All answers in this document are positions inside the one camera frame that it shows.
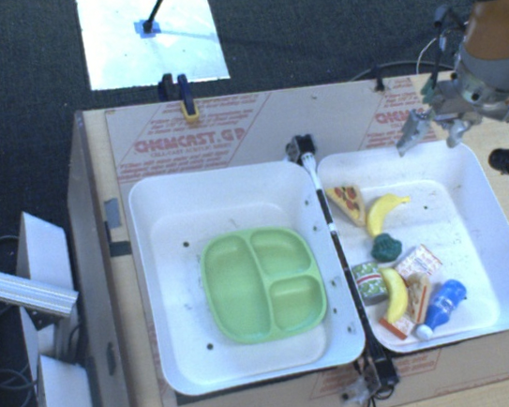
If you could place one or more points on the tan toy bread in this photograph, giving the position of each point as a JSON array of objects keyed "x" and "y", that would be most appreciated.
[{"x": 419, "y": 296}]

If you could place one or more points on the green and white can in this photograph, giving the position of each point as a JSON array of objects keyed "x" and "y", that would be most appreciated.
[{"x": 368, "y": 282}]

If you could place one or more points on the orange and white carton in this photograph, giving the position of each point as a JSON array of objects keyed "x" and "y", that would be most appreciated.
[
  {"x": 421, "y": 260},
  {"x": 399, "y": 329}
]

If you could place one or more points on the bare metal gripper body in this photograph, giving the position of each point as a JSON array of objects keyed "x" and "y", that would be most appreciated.
[{"x": 481, "y": 104}]

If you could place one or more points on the brown cardboard board red print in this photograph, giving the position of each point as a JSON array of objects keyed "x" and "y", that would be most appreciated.
[{"x": 243, "y": 128}]

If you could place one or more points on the green divided plate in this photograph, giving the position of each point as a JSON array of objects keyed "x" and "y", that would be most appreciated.
[{"x": 239, "y": 290}]

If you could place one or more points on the blue bottle white cap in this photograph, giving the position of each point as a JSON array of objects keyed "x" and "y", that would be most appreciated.
[{"x": 443, "y": 307}]

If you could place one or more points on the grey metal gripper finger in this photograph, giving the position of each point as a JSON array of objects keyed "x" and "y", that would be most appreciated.
[
  {"x": 456, "y": 132},
  {"x": 414, "y": 129}
]

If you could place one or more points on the green broccoli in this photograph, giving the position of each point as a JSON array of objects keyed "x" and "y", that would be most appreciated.
[{"x": 386, "y": 248}]

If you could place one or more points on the toy pizza slice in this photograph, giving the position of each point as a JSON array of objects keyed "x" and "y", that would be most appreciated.
[{"x": 348, "y": 202}]

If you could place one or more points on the yellow banana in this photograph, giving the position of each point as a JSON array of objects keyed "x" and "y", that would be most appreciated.
[
  {"x": 379, "y": 214},
  {"x": 396, "y": 292}
]

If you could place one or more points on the white plastic tray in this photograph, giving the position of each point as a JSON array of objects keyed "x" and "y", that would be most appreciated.
[
  {"x": 472, "y": 231},
  {"x": 176, "y": 280}
]

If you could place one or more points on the thin black and white rod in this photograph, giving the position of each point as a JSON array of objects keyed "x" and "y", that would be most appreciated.
[{"x": 331, "y": 229}]

